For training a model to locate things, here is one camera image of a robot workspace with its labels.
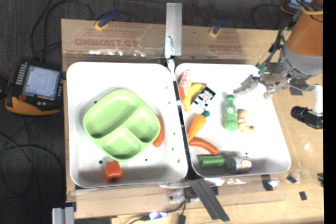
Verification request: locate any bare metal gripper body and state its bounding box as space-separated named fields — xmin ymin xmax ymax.
xmin=258 ymin=62 xmax=295 ymax=89

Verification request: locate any green bottle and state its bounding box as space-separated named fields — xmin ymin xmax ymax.
xmin=223 ymin=94 xmax=239 ymax=131

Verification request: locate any beige bread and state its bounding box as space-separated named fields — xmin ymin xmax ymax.
xmin=237 ymin=109 xmax=256 ymax=135

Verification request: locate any black and white cow carton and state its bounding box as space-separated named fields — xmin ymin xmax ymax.
xmin=191 ymin=86 xmax=217 ymax=115

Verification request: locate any yellow banana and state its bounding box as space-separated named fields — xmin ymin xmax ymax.
xmin=181 ymin=82 xmax=207 ymax=113

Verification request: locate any white plastic tray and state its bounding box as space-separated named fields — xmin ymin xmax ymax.
xmin=174 ymin=62 xmax=292 ymax=179
xmin=66 ymin=61 xmax=189 ymax=189

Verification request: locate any pink and white carton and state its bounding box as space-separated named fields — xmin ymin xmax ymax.
xmin=177 ymin=69 xmax=193 ymax=101

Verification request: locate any orange carrot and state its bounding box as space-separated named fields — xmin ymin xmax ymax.
xmin=186 ymin=110 xmax=211 ymax=142

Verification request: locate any orange sausage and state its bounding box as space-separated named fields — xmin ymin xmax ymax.
xmin=188 ymin=136 xmax=219 ymax=156
xmin=152 ymin=115 xmax=165 ymax=148

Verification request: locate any small silver can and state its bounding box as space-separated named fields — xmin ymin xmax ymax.
xmin=225 ymin=156 xmax=253 ymax=175

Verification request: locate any dark green cylinder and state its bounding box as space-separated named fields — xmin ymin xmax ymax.
xmin=197 ymin=154 xmax=227 ymax=169

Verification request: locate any green divided plate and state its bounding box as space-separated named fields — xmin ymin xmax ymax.
xmin=82 ymin=88 xmax=162 ymax=163

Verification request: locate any brown cardboard board red print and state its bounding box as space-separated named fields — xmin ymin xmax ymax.
xmin=60 ymin=18 xmax=324 ymax=219

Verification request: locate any orange rounded toy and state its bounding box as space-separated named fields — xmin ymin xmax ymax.
xmin=104 ymin=160 xmax=123 ymax=184

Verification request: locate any black cylinder on white bracket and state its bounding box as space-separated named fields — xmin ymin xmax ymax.
xmin=290 ymin=83 xmax=324 ymax=130

